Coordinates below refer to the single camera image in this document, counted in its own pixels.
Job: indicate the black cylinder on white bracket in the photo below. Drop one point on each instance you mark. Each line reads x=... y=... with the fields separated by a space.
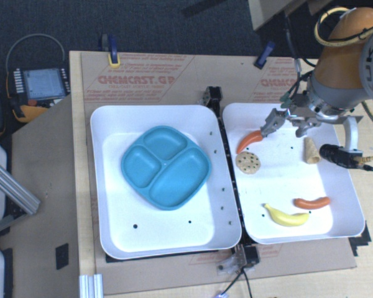
x=342 y=147

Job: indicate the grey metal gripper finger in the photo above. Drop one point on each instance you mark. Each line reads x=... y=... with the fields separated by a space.
x=273 y=123
x=302 y=130

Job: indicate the orange carrot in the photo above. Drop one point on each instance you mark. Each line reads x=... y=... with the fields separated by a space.
x=248 y=140

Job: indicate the white plastic tray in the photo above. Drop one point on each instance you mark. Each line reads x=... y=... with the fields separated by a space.
x=286 y=182
x=121 y=234

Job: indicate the yellow banana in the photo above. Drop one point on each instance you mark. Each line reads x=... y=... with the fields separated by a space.
x=287 y=218

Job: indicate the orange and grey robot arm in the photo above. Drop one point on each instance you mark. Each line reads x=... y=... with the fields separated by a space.
x=338 y=61

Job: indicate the brown cardboard board red print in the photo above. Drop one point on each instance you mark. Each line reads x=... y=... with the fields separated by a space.
x=174 y=76

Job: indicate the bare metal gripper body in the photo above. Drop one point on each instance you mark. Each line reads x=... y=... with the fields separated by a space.
x=309 y=112

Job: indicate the orange sausage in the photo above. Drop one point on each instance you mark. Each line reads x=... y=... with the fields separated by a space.
x=312 y=202

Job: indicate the blue divided plate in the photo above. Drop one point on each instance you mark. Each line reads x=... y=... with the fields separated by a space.
x=166 y=168

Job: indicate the tan spotted biscuit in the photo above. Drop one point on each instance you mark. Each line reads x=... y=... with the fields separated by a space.
x=248 y=162

